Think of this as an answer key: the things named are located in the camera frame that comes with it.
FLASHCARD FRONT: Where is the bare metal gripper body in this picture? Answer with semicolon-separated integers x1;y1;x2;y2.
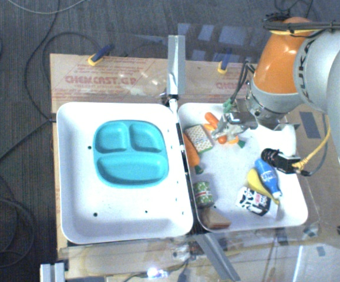
224;98;288;130

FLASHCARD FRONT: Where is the small orange carrot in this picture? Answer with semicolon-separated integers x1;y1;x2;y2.
204;112;220;128
227;135;247;149
203;123;228;145

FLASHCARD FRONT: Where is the green patterned packet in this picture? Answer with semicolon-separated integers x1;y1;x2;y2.
184;124;214;155

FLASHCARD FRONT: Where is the large orange carrot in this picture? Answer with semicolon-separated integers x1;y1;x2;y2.
183;132;204;175

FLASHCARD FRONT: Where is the white plastic tray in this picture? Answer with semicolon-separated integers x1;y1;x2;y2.
177;102;309;234
56;101;194;245

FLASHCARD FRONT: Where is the blue bottle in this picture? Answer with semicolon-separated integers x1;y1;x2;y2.
254;157;283;200

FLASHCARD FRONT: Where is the yellow banana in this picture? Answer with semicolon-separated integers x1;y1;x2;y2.
247;168;280;206

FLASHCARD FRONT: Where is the green can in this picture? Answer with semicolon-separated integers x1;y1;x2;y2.
192;180;216;209

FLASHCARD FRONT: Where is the black and white carton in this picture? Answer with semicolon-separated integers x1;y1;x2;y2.
235;186;272;217

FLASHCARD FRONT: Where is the brown bread slice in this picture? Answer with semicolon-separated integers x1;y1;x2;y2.
201;207;232;230

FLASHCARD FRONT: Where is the blue divided plate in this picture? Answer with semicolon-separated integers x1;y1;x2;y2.
92;120;170;189

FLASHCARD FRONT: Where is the brown cardboard board red print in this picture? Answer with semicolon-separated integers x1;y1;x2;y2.
49;53;340;279

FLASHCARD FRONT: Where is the black cylinder on white bracket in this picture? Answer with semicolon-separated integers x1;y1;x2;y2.
260;123;302;175

